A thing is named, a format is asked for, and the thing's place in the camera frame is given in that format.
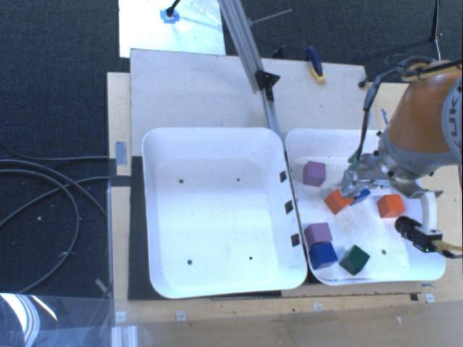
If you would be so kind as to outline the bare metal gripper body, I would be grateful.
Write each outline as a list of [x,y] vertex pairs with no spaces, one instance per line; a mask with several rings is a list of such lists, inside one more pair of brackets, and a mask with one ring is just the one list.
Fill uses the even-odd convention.
[[346,171],[354,171],[357,175],[357,195],[362,191],[358,184],[360,179],[388,179],[389,187],[404,196],[422,196],[422,187],[417,183],[420,176],[403,169],[385,153],[354,153],[348,159]]

